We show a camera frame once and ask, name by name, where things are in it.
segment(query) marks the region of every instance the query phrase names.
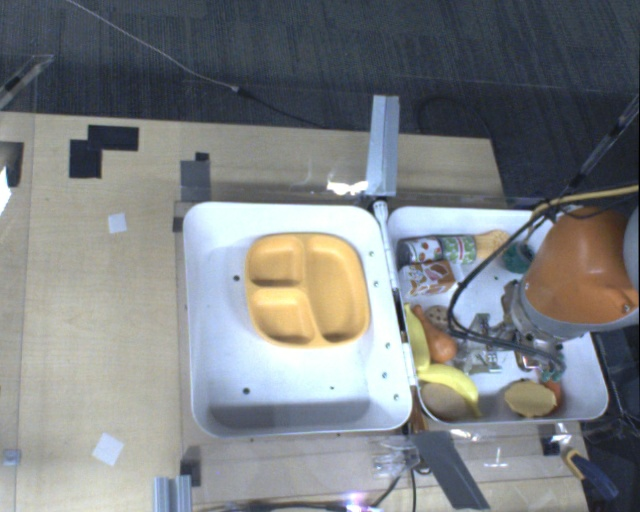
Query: wooden table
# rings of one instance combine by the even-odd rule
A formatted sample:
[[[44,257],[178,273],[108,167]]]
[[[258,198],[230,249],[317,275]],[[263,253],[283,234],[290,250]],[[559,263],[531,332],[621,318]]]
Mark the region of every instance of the wooden table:
[[[70,179],[69,140],[86,139],[89,124],[139,127],[139,150],[104,151],[102,179]],[[183,450],[172,232],[180,161],[209,153],[214,197],[219,184],[258,192],[322,190],[328,179],[364,179],[368,134],[1,113],[0,135],[12,134],[26,144],[25,169],[33,164],[8,207],[24,229],[14,226],[16,220],[9,230],[0,218],[2,282],[13,277],[25,297],[24,307],[0,299],[3,313],[12,313],[3,318],[17,319],[0,346],[3,357],[13,350],[0,366],[0,412],[9,418],[3,429],[11,429],[14,418],[22,451],[16,508],[151,510],[153,478],[176,476]],[[399,169],[405,190],[502,192],[486,140],[402,135]],[[111,234],[108,217],[118,213],[125,214],[127,230]],[[5,232],[27,232],[28,238],[2,238]],[[572,429],[572,445],[583,450]],[[92,457],[103,433],[124,443],[113,466]],[[581,485],[562,462],[537,455],[535,432],[482,435],[486,444],[470,443],[462,454],[494,510],[586,510]],[[500,443],[489,443],[496,435],[504,436],[504,453],[513,448],[518,455],[501,459],[494,447]],[[283,454],[279,441],[212,441],[210,464],[220,478],[198,496],[213,504],[300,494],[345,497],[345,481],[337,478],[342,473],[331,466],[335,460],[343,472],[366,473],[370,486],[354,492],[375,494],[388,484],[359,467],[370,464],[362,436],[339,438],[334,458],[323,458],[314,442],[289,442]],[[523,448],[525,443],[532,447]],[[11,485],[11,478],[0,479],[0,492],[11,494]],[[407,485],[401,482],[385,510],[410,509]],[[450,510],[433,477],[420,477],[418,485],[420,503]],[[6,507],[12,510],[12,500]]]

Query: banana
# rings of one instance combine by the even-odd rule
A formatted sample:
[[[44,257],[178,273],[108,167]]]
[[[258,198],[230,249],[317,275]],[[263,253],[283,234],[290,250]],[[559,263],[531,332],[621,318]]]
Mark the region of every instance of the banana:
[[[478,388],[463,371],[446,364],[432,364],[426,370],[417,370],[418,378],[425,382],[443,384],[450,387],[465,399],[476,417],[480,417],[478,409]]]
[[[431,363],[431,354],[429,354],[429,345],[424,334],[424,329],[418,317],[411,311],[411,305],[404,305],[404,314],[407,319],[407,334],[409,335],[409,343],[411,344],[411,352],[413,352],[413,363],[416,366],[416,372],[425,372],[429,369]]]

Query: blue tool handle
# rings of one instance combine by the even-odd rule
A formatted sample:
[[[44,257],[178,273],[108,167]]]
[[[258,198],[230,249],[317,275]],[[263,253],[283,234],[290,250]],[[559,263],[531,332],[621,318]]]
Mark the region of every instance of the blue tool handle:
[[[571,462],[593,484],[605,501],[611,501],[618,495],[618,488],[593,462],[580,455],[571,457]]]

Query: white cable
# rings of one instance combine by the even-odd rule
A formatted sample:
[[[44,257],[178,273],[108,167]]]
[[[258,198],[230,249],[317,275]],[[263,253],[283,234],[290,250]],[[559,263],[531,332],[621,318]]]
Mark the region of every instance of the white cable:
[[[108,19],[103,18],[98,13],[93,12],[91,9],[87,9],[84,5],[81,5],[81,4],[77,3],[77,2],[75,2],[74,0],[63,0],[63,1],[67,2],[68,4],[71,4],[71,5],[75,6],[75,7],[77,7],[78,9],[80,9],[81,11],[86,12],[87,14],[90,14],[94,18],[97,18],[98,20],[102,21],[103,23],[109,25],[111,28],[117,30],[121,34],[124,34],[125,36],[129,37],[130,39],[133,39],[134,41],[136,41],[137,43],[141,44],[142,46],[145,46],[149,50],[152,50],[152,51],[156,52],[157,54],[161,55],[162,57],[164,57],[165,59],[169,60],[170,62],[173,62],[176,66],[178,66],[180,69],[182,69],[185,73],[188,73],[191,76],[195,76],[196,78],[200,78],[201,80],[205,80],[205,81],[210,82],[212,84],[219,85],[221,87],[226,87],[227,89],[231,89],[235,93],[237,93],[240,90],[240,87],[237,86],[237,85],[232,85],[232,84],[228,84],[226,82],[221,82],[219,80],[214,80],[213,78],[201,75],[200,73],[197,73],[197,72],[193,71],[192,69],[188,68],[187,66],[185,66],[181,62],[179,62],[176,59],[174,59],[171,55],[168,55],[168,54],[164,53],[162,50],[156,48],[155,46],[147,43],[146,41],[143,41],[139,37],[134,36],[133,34],[131,34],[130,32],[127,32],[123,28],[120,28],[119,26],[111,23]]]

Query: yellow tray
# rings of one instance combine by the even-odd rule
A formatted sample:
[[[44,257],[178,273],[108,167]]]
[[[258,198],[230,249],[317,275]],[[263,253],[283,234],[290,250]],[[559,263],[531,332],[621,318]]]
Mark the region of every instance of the yellow tray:
[[[360,258],[336,236],[269,235],[245,262],[249,315],[276,345],[328,347],[361,337],[369,327],[369,297]]]

